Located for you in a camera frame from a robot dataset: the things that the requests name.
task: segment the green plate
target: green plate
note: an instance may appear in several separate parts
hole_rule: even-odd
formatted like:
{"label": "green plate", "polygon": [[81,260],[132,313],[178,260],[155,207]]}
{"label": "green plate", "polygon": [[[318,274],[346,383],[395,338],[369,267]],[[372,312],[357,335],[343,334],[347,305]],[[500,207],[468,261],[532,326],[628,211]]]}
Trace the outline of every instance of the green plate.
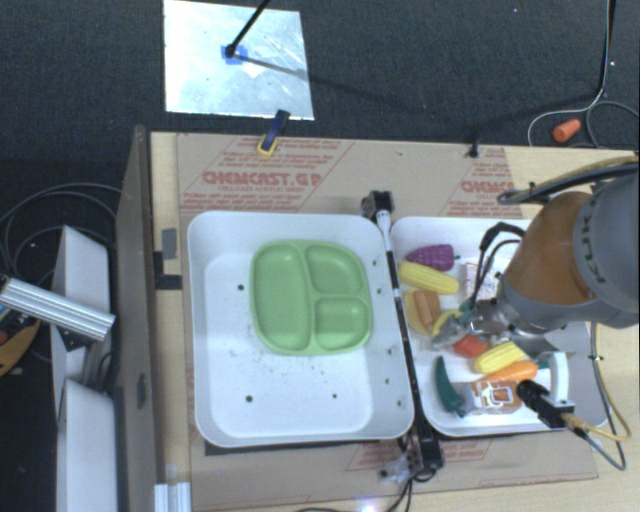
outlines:
{"label": "green plate", "polygon": [[251,313],[262,342],[283,354],[337,354],[371,335],[371,297],[360,260],[329,243],[264,245],[251,263]]}

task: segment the white tray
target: white tray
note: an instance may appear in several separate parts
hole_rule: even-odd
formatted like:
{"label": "white tray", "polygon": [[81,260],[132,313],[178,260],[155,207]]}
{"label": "white tray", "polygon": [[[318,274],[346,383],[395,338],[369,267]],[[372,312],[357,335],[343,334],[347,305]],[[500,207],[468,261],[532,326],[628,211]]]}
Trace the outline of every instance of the white tray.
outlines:
{"label": "white tray", "polygon": [[[414,417],[383,239],[353,215],[206,212],[188,229],[195,416],[222,447],[392,439]],[[292,356],[254,330],[254,253],[280,240],[343,245],[363,263],[373,309],[369,340],[351,352]]]}
{"label": "white tray", "polygon": [[[498,222],[497,219],[455,219],[405,217],[398,220],[391,230],[391,241],[398,265],[406,255],[418,247],[434,244],[451,244],[454,253],[460,258],[448,274],[456,277],[460,283],[460,291],[456,295],[440,296],[442,310],[457,308],[465,300],[464,280],[465,264],[477,264],[480,240],[485,231]],[[529,221],[509,220],[510,224],[526,229]],[[501,234],[494,244],[511,234]],[[516,244],[508,244],[497,254],[496,270],[506,268],[513,256]],[[410,287],[401,285],[403,292]],[[414,356],[418,385],[420,387],[422,406],[429,423],[438,431],[451,437],[472,437],[496,434],[514,434],[549,430],[540,422],[536,413],[521,407],[512,414],[485,414],[464,418],[444,410],[440,404],[435,385],[435,360],[444,357],[447,374],[454,387],[464,382],[471,382],[481,377],[471,369],[470,360],[457,355],[451,348],[439,351],[431,349],[429,335],[409,331]],[[589,355],[589,333],[584,323],[570,324],[564,331],[557,331],[547,339],[559,350],[566,352],[569,367],[569,399],[576,403],[575,414],[592,424],[601,424],[606,416],[600,402],[598,390],[591,368]],[[551,386],[549,370],[540,370],[536,382],[549,388]]]}

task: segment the blue and yellow clamp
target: blue and yellow clamp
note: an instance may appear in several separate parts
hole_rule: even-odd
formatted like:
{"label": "blue and yellow clamp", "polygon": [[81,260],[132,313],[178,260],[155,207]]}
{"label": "blue and yellow clamp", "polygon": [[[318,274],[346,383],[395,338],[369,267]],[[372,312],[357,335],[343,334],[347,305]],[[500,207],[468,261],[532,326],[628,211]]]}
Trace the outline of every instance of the blue and yellow clamp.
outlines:
{"label": "blue and yellow clamp", "polygon": [[277,137],[282,135],[282,133],[284,132],[290,115],[291,114],[286,110],[278,110],[278,112],[276,112],[276,116],[271,122],[269,131],[267,131],[267,133],[265,133],[258,142],[257,151],[260,155],[273,155],[273,152],[276,150],[276,146],[278,144]]}

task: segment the orange plug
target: orange plug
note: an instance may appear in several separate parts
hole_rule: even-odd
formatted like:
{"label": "orange plug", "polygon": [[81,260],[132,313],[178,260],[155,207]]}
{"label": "orange plug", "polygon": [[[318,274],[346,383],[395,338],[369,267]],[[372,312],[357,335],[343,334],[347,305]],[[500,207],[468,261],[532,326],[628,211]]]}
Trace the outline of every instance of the orange plug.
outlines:
{"label": "orange plug", "polygon": [[559,144],[567,142],[571,137],[578,133],[580,128],[582,128],[580,119],[569,119],[553,129],[553,140]]}

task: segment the black floor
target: black floor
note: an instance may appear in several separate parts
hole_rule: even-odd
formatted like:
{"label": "black floor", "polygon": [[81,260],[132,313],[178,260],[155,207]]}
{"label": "black floor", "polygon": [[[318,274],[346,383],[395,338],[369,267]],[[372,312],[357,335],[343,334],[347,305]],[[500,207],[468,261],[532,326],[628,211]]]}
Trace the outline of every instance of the black floor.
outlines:
{"label": "black floor", "polygon": [[[606,0],[282,0],[272,8],[301,13],[316,118],[290,122],[287,135],[526,145],[535,116],[587,106],[600,79]],[[265,120],[164,111],[162,23],[160,0],[0,3],[0,216],[45,187],[119,186],[136,124],[265,131]],[[639,42],[640,4],[617,2],[607,99],[636,111]],[[552,145],[550,128],[564,119],[536,125],[534,143]],[[601,144],[637,147],[637,118],[610,107],[592,121]],[[115,207],[116,197],[100,197]],[[112,235],[86,201],[53,197],[16,219],[10,249],[61,223]],[[44,235],[27,247],[25,278],[50,269],[55,244]],[[40,355],[46,341],[42,334],[34,344]],[[50,368],[33,352],[20,368],[0,378],[0,511],[53,510]]]}

